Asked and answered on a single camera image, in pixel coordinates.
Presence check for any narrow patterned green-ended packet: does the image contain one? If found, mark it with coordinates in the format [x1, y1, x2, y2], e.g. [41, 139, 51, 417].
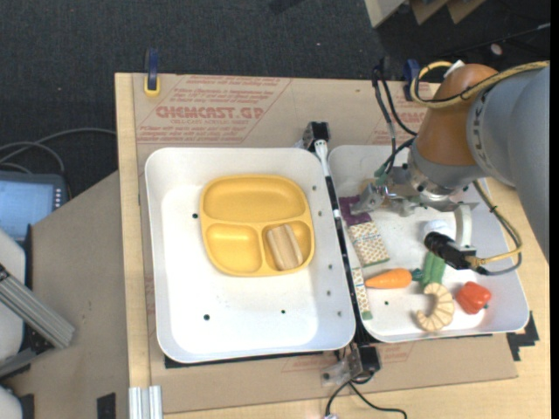
[351, 266, 375, 321]

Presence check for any brown cardboard board red print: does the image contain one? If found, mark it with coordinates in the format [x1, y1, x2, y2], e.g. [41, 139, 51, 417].
[130, 74, 520, 415]

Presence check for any thin black and white rod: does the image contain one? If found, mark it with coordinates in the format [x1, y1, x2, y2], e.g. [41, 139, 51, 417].
[314, 139, 364, 345]

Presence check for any green toy vegetable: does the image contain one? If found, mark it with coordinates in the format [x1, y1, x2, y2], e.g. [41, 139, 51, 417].
[419, 251, 448, 288]

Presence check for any red-orange bell pepper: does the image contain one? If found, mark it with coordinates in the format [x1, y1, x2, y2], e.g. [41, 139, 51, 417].
[455, 281, 493, 315]

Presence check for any white plastic tray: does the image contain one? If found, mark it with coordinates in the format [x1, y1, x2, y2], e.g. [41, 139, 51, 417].
[143, 146, 357, 364]
[327, 144, 531, 344]

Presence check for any purple packet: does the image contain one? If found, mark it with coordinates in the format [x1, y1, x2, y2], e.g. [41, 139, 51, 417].
[338, 194, 364, 227]

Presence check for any tan bread roll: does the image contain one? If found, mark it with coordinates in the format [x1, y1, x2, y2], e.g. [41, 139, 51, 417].
[266, 223, 305, 272]

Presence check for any black block with thin wires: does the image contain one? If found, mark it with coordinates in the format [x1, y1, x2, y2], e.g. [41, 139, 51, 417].
[300, 120, 330, 150]
[347, 345, 382, 375]

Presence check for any tan croissant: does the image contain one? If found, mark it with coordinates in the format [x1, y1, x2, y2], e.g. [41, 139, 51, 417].
[414, 282, 457, 333]

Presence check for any black cylinder on white bracket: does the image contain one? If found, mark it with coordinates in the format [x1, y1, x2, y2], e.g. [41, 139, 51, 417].
[423, 204, 480, 271]

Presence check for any orange carrot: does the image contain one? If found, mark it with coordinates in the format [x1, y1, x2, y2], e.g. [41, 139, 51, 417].
[363, 267, 423, 290]

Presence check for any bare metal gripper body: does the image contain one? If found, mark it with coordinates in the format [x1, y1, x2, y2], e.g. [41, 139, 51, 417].
[383, 166, 465, 213]

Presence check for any yellow divided plate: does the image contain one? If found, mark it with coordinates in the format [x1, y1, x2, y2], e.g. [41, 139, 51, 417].
[199, 174, 316, 278]

